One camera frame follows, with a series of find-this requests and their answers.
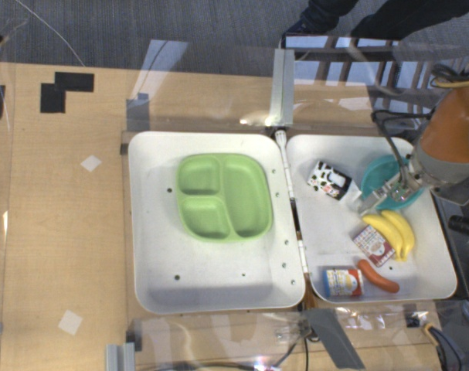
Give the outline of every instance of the small carton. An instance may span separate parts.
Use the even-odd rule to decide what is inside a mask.
[[[372,226],[366,226],[352,241],[377,267],[381,267],[395,253],[390,243]]]
[[[315,191],[321,189],[328,196],[340,200],[347,193],[351,181],[352,179],[344,173],[318,161],[308,178],[308,185]]]

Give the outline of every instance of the teal bowl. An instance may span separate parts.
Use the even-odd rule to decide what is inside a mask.
[[[408,162],[408,160],[405,158],[403,158],[403,161],[405,163]],[[384,182],[390,180],[398,172],[399,164],[397,163],[397,160],[393,155],[384,155],[380,158],[375,159],[372,163],[368,165],[365,174],[363,175],[363,180],[361,181],[362,198],[365,199],[373,191],[382,187]],[[420,189],[416,193],[412,194],[404,202],[397,202],[390,196],[388,196],[385,201],[383,201],[376,207],[376,209],[402,209],[416,201],[421,195],[422,191],[423,190]]]

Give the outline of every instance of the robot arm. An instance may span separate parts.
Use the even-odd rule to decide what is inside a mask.
[[[409,164],[399,165],[395,177],[363,200],[361,215],[387,196],[405,201],[422,187],[459,205],[469,201],[469,87],[447,94],[416,142]]]

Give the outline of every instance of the gray carpet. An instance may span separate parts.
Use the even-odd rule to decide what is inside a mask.
[[[192,43],[192,61],[208,71],[247,64],[264,71],[257,57],[277,46],[280,34],[307,0],[20,0],[60,32],[87,66],[141,68],[151,39]],[[347,34],[385,0],[360,0],[334,35]],[[11,56],[19,62],[78,65],[67,46],[13,0],[0,0],[0,16],[27,18]],[[419,43],[469,47],[469,14],[412,34]]]

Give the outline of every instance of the can label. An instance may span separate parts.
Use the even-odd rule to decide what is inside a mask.
[[[363,294],[363,277],[358,269],[329,269],[325,271],[328,295],[356,296]]]

